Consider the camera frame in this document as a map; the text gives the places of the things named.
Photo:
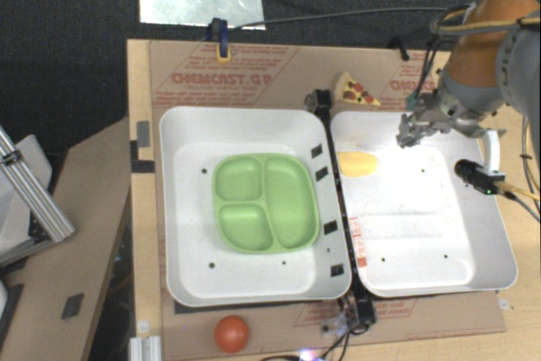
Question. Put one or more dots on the orange-red ball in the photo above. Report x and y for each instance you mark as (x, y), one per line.
(231, 335)

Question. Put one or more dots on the thin black and white rod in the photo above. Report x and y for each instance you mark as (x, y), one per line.
(343, 207)

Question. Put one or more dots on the white plastic tray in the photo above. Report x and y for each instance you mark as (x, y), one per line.
(190, 203)
(414, 224)

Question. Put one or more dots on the brown cardboard board red print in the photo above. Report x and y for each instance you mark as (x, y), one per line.
(262, 76)

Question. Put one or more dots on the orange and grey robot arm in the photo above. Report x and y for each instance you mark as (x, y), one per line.
(486, 55)

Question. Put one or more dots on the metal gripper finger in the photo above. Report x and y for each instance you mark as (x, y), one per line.
(404, 134)
(418, 134)

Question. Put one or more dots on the toy pizza slice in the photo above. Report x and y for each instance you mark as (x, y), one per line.
(354, 91)

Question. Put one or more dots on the green divided plate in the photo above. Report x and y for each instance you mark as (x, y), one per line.
(270, 203)

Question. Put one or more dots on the black cylinder on white bracket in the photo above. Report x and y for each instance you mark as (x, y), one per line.
(475, 174)

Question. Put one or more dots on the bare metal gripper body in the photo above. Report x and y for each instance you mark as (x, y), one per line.
(435, 114)

